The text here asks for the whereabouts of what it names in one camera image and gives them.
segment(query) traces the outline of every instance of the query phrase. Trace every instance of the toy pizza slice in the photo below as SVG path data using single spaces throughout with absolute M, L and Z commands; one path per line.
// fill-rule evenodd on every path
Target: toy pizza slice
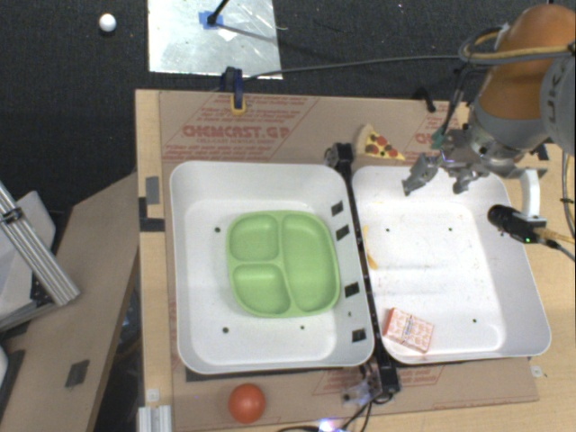
M 356 154 L 392 160 L 406 159 L 382 134 L 377 133 L 370 124 L 365 125 L 360 130 L 356 142 Z

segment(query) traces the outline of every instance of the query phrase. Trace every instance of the orange ball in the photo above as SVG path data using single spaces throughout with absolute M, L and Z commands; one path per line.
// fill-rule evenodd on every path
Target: orange ball
M 228 410 L 232 417 L 242 424 L 257 421 L 266 408 L 266 398 L 254 384 L 241 384 L 228 398 Z

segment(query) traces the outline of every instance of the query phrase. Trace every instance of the black floor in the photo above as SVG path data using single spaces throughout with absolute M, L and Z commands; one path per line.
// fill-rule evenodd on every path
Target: black floor
M 545 0 L 274 0 L 284 68 L 389 56 L 455 54 L 479 29 Z M 556 0 L 572 9 L 576 0 Z M 103 37 L 98 17 L 118 29 Z M 214 78 L 151 74 L 147 0 L 0 0 L 0 181 L 38 190 L 54 211 L 135 167 L 134 90 L 212 89 Z M 447 99 L 453 61 L 358 67 L 257 81 L 277 94 Z M 468 96 L 474 93 L 471 85 Z M 118 376 L 122 383 L 132 380 Z

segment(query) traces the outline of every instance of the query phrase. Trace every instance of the small box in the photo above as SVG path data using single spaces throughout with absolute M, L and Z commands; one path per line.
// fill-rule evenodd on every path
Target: small box
M 434 325 L 399 309 L 392 308 L 382 335 L 425 354 L 430 347 Z

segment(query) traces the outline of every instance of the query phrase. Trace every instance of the green plate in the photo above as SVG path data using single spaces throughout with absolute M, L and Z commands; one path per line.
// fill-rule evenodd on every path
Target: green plate
M 259 317 L 313 315 L 338 300 L 332 238 L 326 225 L 307 212 L 237 217 L 228 229 L 226 256 L 236 301 Z

